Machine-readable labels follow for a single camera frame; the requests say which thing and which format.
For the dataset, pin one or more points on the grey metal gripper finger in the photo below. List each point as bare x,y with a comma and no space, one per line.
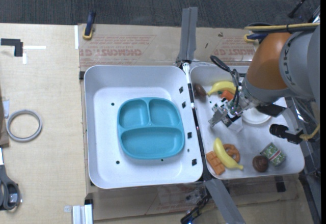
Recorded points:
217,117
230,120

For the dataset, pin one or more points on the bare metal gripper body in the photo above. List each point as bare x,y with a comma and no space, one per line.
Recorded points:
238,106

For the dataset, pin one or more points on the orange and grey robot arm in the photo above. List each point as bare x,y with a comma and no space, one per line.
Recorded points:
270,65

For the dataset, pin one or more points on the orange carrot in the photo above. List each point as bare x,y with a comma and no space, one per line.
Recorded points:
227,94

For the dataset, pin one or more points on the white round bowl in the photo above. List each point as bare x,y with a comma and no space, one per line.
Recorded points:
254,118

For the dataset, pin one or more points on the yellow banana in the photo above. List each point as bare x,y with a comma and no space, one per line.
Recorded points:
222,154
221,86

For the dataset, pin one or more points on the white plastic tray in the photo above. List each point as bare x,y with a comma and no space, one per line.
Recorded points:
102,141
254,139

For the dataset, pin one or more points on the brown oval toy food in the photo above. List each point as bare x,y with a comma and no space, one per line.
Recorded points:
200,90

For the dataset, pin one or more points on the brown pretzel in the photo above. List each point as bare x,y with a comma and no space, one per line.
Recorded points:
234,153

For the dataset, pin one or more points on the orange waffle biscuit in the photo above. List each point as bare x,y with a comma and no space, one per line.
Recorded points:
215,163

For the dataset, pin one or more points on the green and white can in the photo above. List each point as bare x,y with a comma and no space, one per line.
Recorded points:
273,154

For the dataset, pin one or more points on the blue divided plate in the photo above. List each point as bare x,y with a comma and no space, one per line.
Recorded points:
150,139

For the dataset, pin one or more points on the brown cardboard board red print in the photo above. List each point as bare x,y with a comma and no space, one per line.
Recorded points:
114,47

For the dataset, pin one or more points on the grey scissors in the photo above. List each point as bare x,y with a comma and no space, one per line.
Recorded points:
7,190

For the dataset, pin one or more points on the black cylinder on white bracket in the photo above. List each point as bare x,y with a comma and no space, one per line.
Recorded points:
280,132

